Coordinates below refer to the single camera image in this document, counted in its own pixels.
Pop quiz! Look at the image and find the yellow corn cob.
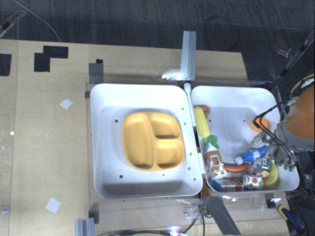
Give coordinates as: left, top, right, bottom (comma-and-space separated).
193, 106, 211, 138

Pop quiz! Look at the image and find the red sausage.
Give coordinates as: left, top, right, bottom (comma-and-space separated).
223, 162, 251, 174

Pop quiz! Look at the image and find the yellow divided plate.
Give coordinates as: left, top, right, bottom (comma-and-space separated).
122, 111, 186, 172

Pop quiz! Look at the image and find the red and blue carton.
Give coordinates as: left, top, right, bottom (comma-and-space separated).
213, 178, 245, 192

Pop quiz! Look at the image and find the white plastic tray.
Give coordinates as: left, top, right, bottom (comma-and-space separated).
190, 86, 300, 194
90, 83, 204, 200

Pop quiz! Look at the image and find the white and orange carton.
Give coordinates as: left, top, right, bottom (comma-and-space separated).
203, 143, 227, 180

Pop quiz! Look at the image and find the orange carrot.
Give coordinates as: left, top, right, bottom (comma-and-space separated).
251, 117, 271, 133

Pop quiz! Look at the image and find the blue bottle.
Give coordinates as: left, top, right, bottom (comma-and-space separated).
235, 145, 268, 165

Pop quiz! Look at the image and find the yellow banana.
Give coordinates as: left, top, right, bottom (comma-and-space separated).
262, 159, 280, 190

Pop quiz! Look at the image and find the brown doughnut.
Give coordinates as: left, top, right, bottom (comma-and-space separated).
198, 104, 211, 117

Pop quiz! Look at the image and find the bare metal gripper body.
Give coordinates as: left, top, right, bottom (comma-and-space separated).
266, 141, 297, 167

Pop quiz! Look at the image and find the white can with red print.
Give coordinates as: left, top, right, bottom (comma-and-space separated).
242, 174, 264, 191

